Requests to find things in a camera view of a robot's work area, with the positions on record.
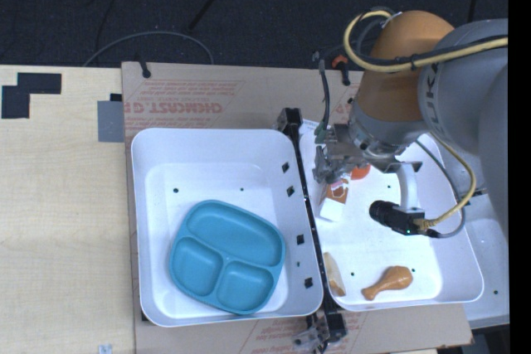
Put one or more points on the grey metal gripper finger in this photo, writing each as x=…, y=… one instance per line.
x=339, y=176
x=320, y=168

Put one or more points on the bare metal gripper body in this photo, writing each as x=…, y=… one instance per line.
x=343, y=147

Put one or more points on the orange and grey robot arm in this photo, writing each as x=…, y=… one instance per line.
x=464, y=95

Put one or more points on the orange toy fruit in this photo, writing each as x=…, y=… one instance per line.
x=360, y=173

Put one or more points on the white and orange carton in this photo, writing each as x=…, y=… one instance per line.
x=332, y=207

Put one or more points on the white plastic tray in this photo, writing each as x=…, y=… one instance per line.
x=215, y=153
x=373, y=244

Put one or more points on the toy bread slice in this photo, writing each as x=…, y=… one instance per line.
x=334, y=273

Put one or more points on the brown cardboard board red print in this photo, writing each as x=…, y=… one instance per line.
x=249, y=99

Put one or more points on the brown toy chicken drumstick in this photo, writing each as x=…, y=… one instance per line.
x=392, y=279

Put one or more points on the blue divided plate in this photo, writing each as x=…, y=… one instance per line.
x=226, y=257

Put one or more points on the black cylinder on white bracket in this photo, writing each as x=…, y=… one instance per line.
x=392, y=215

